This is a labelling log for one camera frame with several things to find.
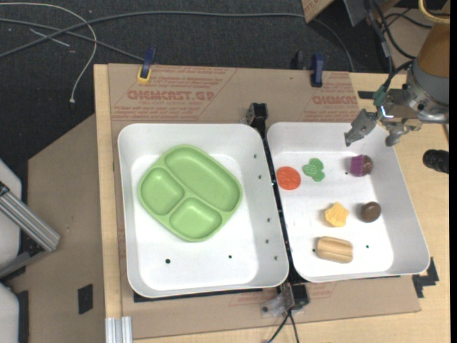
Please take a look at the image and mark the yellow ridged toy food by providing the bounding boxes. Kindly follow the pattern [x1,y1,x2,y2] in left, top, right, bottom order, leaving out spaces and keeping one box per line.
[323,201,351,229]

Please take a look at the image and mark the green broccoli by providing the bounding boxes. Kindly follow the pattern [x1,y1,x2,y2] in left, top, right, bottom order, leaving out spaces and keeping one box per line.
[302,157,327,183]

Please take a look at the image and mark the orange round slice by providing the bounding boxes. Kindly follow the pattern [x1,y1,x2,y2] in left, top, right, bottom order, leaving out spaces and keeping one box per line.
[276,166,302,192]

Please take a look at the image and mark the green divided plate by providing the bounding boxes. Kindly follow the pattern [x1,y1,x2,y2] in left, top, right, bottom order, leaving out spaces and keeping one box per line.
[137,144,244,244]

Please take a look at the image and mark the tan hot dog bun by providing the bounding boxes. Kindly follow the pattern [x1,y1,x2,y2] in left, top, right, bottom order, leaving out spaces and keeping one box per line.
[313,235,355,265]

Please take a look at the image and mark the brown cardboard board red print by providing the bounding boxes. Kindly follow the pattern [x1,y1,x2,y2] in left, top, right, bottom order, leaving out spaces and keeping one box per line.
[106,62,423,339]

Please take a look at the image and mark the purple and brown cupcake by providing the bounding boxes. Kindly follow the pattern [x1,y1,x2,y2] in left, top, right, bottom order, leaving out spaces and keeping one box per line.
[349,154,374,178]

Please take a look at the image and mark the white plastic tray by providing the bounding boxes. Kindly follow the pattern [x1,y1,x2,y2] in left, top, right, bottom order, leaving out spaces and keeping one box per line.
[266,121,431,284]
[116,122,291,299]

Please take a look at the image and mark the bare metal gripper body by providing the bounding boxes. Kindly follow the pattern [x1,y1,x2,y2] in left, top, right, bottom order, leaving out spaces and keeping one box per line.
[377,88,450,131]

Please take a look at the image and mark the thin black rod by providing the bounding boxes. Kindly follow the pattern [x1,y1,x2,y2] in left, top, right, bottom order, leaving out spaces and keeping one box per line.
[263,130,294,286]

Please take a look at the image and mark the brown round toy food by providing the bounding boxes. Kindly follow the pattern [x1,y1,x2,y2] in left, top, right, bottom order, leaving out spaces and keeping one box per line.
[358,201,383,224]

